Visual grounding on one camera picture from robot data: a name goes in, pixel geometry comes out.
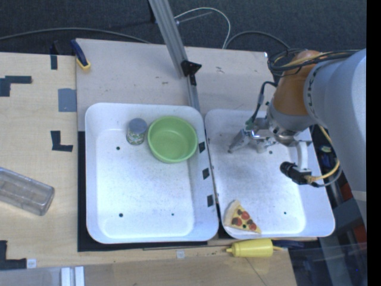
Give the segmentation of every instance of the metal bar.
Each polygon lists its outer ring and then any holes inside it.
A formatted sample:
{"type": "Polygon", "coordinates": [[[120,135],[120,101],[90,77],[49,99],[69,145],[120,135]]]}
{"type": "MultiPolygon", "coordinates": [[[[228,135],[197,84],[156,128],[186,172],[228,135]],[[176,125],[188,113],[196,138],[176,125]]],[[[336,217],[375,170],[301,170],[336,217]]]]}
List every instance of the metal bar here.
{"type": "MultiPolygon", "coordinates": [[[[183,42],[180,37],[179,30],[176,26],[176,22],[169,6],[168,0],[148,0],[151,5],[152,11],[156,17],[156,21],[159,25],[160,32],[163,36],[164,42],[167,45],[170,57],[174,64],[179,77],[184,77],[184,72],[181,67],[181,63],[188,60],[183,42]]],[[[189,104],[200,110],[198,94],[196,86],[191,84],[189,76],[187,77],[188,85],[188,101],[189,104]]]]}

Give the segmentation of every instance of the metal tray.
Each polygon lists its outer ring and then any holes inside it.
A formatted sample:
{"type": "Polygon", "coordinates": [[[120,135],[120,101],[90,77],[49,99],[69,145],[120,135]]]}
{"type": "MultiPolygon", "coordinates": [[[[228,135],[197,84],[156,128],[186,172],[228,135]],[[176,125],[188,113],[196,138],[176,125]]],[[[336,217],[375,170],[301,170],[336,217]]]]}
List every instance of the metal tray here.
{"type": "MultiPolygon", "coordinates": [[[[325,188],[297,185],[281,173],[284,161],[297,162],[295,147],[277,144],[264,153],[247,145],[228,153],[236,134],[252,111],[211,110],[205,116],[210,159],[221,214],[233,200],[239,200],[262,234],[224,226],[233,238],[325,237],[335,228],[335,219],[325,188]]],[[[299,136],[310,140],[305,130],[299,136]]],[[[308,147],[308,167],[321,175],[313,144],[308,147]]]]}
{"type": "Polygon", "coordinates": [[[85,115],[86,223],[104,244],[206,241],[218,230],[214,187],[201,114],[189,106],[98,103],[85,115]],[[126,139],[136,117],[150,125],[178,116],[196,130],[199,147],[188,160],[157,160],[147,138],[126,139]]]}

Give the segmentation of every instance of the white cable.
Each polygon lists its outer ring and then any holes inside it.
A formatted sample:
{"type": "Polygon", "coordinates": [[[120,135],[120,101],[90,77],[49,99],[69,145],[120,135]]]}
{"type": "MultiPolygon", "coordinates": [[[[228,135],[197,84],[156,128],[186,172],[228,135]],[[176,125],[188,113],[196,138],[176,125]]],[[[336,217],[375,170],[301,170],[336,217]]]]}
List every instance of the white cable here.
{"type": "Polygon", "coordinates": [[[175,16],[174,19],[178,19],[178,18],[181,17],[181,16],[184,16],[184,15],[186,15],[186,14],[189,14],[189,13],[191,13],[191,12],[198,11],[198,10],[212,10],[212,11],[218,12],[219,14],[221,14],[222,16],[224,16],[224,18],[225,18],[226,21],[227,21],[227,25],[228,25],[227,36],[226,36],[225,41],[224,41],[224,44],[223,44],[223,46],[222,46],[222,48],[224,48],[224,47],[226,46],[226,42],[227,42],[227,40],[229,39],[229,36],[230,36],[230,21],[229,21],[229,19],[226,17],[226,15],[225,15],[223,12],[221,12],[221,11],[215,9],[215,8],[211,8],[211,7],[198,7],[198,8],[194,8],[194,9],[192,9],[192,10],[183,12],[182,14],[179,14],[179,15],[175,16]]]}

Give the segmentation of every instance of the green plastic bowl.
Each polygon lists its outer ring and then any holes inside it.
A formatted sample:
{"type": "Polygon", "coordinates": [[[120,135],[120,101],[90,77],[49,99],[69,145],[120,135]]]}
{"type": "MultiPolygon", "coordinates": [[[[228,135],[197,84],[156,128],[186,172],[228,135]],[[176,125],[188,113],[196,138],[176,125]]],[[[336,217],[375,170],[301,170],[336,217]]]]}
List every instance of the green plastic bowl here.
{"type": "Polygon", "coordinates": [[[165,163],[189,159],[197,149],[197,134],[186,120],[164,116],[152,122],[148,129],[148,144],[153,155],[165,163]]]}

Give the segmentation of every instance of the transparent container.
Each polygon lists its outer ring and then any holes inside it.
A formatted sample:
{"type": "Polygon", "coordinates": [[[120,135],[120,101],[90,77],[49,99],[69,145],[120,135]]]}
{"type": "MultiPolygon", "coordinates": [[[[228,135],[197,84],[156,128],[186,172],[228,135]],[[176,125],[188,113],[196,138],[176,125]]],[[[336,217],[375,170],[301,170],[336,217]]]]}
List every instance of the transparent container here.
{"type": "Polygon", "coordinates": [[[0,167],[0,201],[43,216],[53,197],[53,187],[0,167]]]}

